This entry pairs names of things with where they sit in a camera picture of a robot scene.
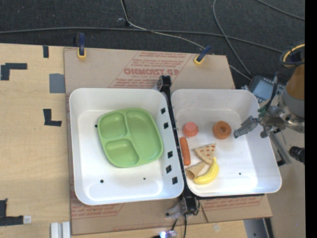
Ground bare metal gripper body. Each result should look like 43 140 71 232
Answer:
258 105 306 134

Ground brown doughnut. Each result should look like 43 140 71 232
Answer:
211 120 232 140

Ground white plastic tray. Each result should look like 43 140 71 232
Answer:
68 87 185 206
170 88 283 198

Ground pizza slice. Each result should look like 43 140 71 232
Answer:
193 143 217 166

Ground pink round toy piece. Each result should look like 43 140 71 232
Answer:
182 121 200 139

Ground yellow banana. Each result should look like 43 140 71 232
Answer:
193 156 220 185

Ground orange sausage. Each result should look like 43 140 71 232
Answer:
179 136 192 167

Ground beige ice cream cone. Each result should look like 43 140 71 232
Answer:
185 161 207 180

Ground thin black rod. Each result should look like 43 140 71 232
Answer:
163 89 192 200

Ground green divided plate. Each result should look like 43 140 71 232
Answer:
97 107 164 169

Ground brown cardboard board red print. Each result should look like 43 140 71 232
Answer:
63 47 273 236

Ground black cylinder on white bracket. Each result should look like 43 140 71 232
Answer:
269 131 306 165

